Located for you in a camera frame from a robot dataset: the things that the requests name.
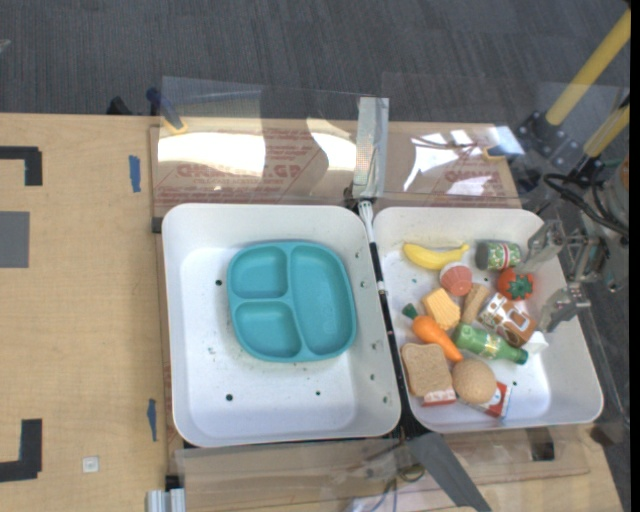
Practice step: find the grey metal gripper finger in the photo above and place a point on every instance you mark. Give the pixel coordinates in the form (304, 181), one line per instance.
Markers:
(562, 307)
(546, 242)

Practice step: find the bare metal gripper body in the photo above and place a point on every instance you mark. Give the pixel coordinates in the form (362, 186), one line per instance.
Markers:
(592, 257)

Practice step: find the green floral can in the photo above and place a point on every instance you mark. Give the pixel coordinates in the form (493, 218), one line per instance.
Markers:
(500, 255)

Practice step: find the red tomato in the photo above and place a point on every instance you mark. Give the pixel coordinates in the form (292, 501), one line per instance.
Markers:
(515, 285)

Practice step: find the white and brown carton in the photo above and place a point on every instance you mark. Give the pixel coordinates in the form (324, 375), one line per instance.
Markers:
(507, 317)

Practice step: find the white plastic tray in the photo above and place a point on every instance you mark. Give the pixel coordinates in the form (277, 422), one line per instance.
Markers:
(555, 390)
(200, 350)

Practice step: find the green bottle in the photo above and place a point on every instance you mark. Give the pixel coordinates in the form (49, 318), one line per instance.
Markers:
(482, 342)

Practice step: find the tan bread stick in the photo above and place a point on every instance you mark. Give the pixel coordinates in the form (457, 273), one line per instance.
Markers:
(474, 302)

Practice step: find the red and white carton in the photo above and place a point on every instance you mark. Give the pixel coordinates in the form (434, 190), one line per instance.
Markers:
(501, 402)

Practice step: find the tan round bun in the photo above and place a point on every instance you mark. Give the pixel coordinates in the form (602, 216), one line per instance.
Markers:
(474, 381)

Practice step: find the yellow banana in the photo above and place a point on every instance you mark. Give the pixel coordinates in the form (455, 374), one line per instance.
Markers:
(430, 257)

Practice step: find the yellow ridged wedge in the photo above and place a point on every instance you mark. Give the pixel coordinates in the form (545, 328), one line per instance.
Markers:
(441, 307)

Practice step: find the orange carrot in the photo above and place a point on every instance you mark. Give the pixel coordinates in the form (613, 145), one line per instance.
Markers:
(434, 332)

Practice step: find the brown bread slice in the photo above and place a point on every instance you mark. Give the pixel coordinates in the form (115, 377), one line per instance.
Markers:
(426, 369)

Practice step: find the small red and white packet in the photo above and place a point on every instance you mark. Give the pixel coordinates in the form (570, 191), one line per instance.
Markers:
(440, 397)

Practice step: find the thin black and white rod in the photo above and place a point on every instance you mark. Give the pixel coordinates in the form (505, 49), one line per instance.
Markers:
(378, 272)

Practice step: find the teal divided plate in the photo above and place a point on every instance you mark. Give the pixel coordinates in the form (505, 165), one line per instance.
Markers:
(315, 295)

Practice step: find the brown cardboard board red print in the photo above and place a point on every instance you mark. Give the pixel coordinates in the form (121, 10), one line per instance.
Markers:
(210, 185)

